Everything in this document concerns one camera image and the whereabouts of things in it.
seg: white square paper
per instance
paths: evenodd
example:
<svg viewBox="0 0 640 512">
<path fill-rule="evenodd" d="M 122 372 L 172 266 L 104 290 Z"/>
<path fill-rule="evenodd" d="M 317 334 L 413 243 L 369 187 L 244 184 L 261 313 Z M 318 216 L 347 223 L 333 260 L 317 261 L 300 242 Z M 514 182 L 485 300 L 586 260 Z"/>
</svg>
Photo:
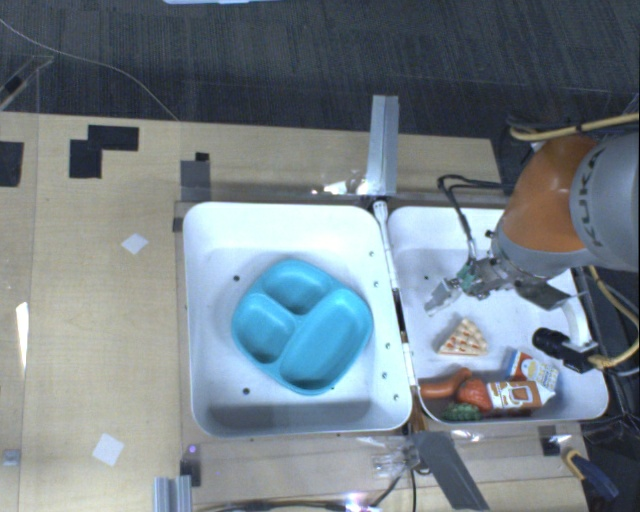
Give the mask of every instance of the white square paper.
<svg viewBox="0 0 640 512">
<path fill-rule="evenodd" d="M 101 462 L 114 466 L 124 448 L 124 443 L 111 437 L 109 434 L 102 434 L 100 441 L 93 450 L 93 456 Z"/>
<path fill-rule="evenodd" d="M 122 247 L 124 247 L 131 254 L 138 254 L 142 248 L 149 243 L 142 235 L 138 233 L 134 233 L 129 238 L 127 238 L 124 242 L 122 242 Z"/>
</svg>

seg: table surface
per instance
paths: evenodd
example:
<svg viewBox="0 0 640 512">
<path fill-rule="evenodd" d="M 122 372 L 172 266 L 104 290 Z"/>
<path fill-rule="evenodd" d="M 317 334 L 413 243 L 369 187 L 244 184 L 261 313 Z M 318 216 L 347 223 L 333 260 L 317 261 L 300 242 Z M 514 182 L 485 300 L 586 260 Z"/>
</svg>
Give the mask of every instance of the table surface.
<svg viewBox="0 0 640 512">
<path fill-rule="evenodd" d="M 70 179 L 70 140 L 86 140 L 90 124 L 138 127 L 138 151 L 103 151 L 102 179 Z M 20 186 L 0 188 L 0 450 L 21 450 L 19 465 L 0 467 L 0 509 L 150 510 L 154 477 L 176 477 L 185 449 L 172 231 L 180 161 L 209 153 L 221 197 L 310 193 L 366 169 L 368 134 L 0 113 L 0 140 L 25 145 Z M 399 190 L 426 197 L 445 173 L 498 179 L 490 143 L 400 136 Z M 121 243 L 136 233 L 148 244 L 134 255 Z M 563 447 L 585 452 L 578 425 L 555 428 Z M 113 466 L 92 456 L 105 433 L 124 445 Z M 195 510 L 375 495 L 389 483 L 373 471 L 381 440 L 212 439 Z M 579 481 L 543 456 L 537 427 L 478 427 L 459 432 L 457 447 L 492 510 L 586 510 Z M 417 483 L 419 510 L 449 510 L 433 477 Z M 403 478 L 384 507 L 409 509 L 409 487 Z"/>
</svg>

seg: pizza slice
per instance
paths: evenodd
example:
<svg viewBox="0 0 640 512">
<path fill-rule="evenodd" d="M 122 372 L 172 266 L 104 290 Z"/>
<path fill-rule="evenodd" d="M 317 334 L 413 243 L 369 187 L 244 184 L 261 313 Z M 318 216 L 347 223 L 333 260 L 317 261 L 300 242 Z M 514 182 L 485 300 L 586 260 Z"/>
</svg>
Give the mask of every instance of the pizza slice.
<svg viewBox="0 0 640 512">
<path fill-rule="evenodd" d="M 449 335 L 438 354 L 455 356 L 482 356 L 487 353 L 487 340 L 478 326 L 465 318 Z"/>
</svg>

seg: blue divided plate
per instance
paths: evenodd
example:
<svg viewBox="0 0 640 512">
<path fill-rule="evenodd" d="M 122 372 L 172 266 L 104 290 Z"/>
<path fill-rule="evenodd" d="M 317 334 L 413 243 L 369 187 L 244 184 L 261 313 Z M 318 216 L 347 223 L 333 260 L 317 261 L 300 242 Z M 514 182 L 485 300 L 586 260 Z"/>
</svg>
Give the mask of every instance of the blue divided plate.
<svg viewBox="0 0 640 512">
<path fill-rule="evenodd" d="M 331 389 L 373 331 L 367 303 L 319 268 L 284 260 L 267 270 L 233 314 L 238 348 L 265 373 L 303 395 Z"/>
</svg>

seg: toy sausage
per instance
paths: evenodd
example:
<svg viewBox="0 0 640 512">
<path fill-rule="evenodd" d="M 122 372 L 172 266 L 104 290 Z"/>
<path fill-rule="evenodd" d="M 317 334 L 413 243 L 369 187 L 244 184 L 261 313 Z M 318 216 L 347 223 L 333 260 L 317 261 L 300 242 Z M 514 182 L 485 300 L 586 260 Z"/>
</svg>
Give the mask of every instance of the toy sausage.
<svg viewBox="0 0 640 512">
<path fill-rule="evenodd" d="M 420 382 L 420 396 L 423 400 L 448 398 L 456 393 L 465 380 L 471 377 L 469 368 L 460 368 L 451 377 L 438 382 Z"/>
</svg>

